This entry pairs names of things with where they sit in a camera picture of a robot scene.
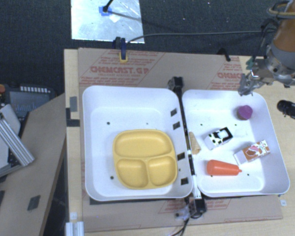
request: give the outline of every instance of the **white tray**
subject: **white tray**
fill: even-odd
[[[188,130],[193,132],[202,150],[194,156],[197,185],[210,197],[282,194],[290,180],[285,168],[265,100],[257,93],[239,96],[236,91],[188,90],[183,95]],[[239,120],[236,110],[249,105],[249,120]],[[209,150],[204,138],[211,132],[228,127],[233,139]],[[240,165],[238,176],[209,176],[207,161],[211,159],[236,164],[234,154],[255,142],[266,140],[271,154]]]
[[[86,190],[98,201],[182,198],[192,189],[186,141],[177,96],[168,89],[92,86],[83,93]],[[180,127],[173,129],[175,123]],[[133,190],[117,177],[113,140],[125,130],[158,129],[173,141],[178,176],[169,186]]]

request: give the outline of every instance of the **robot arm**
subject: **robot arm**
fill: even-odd
[[[276,9],[287,6],[285,12]],[[277,3],[268,13],[282,19],[272,43],[268,46],[264,59],[252,57],[247,63],[250,72],[242,75],[238,93],[251,94],[264,84],[281,82],[285,87],[295,86],[295,0]],[[295,104],[280,101],[278,109],[295,118]]]

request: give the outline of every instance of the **blue clamp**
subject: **blue clamp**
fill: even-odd
[[[113,41],[113,48],[120,49],[119,60],[122,63],[126,63],[128,61],[128,55],[126,53],[125,38],[116,37],[116,39]]]
[[[103,8],[104,8],[104,6],[100,6],[100,7],[98,8],[99,13],[100,13],[103,17],[110,16],[110,15],[112,14],[113,11],[112,11],[112,9],[111,9],[110,7],[108,7],[107,12],[104,12],[104,11],[103,11]]]

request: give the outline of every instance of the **black fabric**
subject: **black fabric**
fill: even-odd
[[[139,0],[144,34],[259,30],[266,9],[282,0]],[[273,33],[267,36],[270,41]],[[257,34],[163,36],[129,49],[252,55]],[[70,0],[0,0],[0,83],[31,83],[64,92],[63,50],[111,48],[112,43],[71,39]]]

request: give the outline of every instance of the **blue tape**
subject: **blue tape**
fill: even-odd
[[[99,13],[100,13],[103,17],[110,16],[110,15],[112,14],[112,9],[111,9],[110,7],[108,7],[107,12],[104,12],[104,11],[103,11],[103,8],[104,8],[104,6],[101,6],[101,7],[98,8]]]

